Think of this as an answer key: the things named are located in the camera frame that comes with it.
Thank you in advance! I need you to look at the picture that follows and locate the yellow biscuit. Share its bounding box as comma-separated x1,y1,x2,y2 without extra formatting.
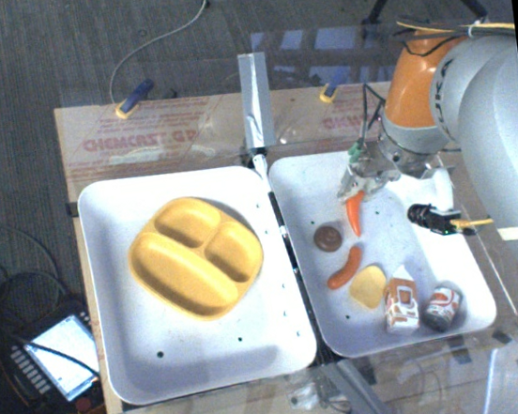
345,263,391,313

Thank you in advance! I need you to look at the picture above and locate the white and red can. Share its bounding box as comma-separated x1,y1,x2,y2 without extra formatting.
419,282,467,334

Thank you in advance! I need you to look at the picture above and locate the white plastic tray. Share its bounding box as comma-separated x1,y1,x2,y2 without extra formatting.
266,131,502,367
74,155,323,411

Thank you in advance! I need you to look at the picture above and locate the orange carrot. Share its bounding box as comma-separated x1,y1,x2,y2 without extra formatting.
343,189,372,239

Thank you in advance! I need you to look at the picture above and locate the white and orange carton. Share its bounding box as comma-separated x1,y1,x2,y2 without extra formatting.
378,263,423,335

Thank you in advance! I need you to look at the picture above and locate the yellow divided plate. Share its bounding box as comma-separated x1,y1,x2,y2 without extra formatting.
120,187,273,331

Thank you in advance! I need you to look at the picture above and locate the orange sausage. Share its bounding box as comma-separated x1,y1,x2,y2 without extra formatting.
322,244,368,292

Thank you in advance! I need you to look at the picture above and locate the black cylinder on white bracket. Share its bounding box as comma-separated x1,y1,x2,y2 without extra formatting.
401,168,466,242

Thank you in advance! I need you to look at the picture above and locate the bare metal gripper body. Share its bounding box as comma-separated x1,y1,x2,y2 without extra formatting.
346,130,447,192

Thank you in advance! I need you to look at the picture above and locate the brown cardboard board red print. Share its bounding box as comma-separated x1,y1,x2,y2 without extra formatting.
53,52,518,414

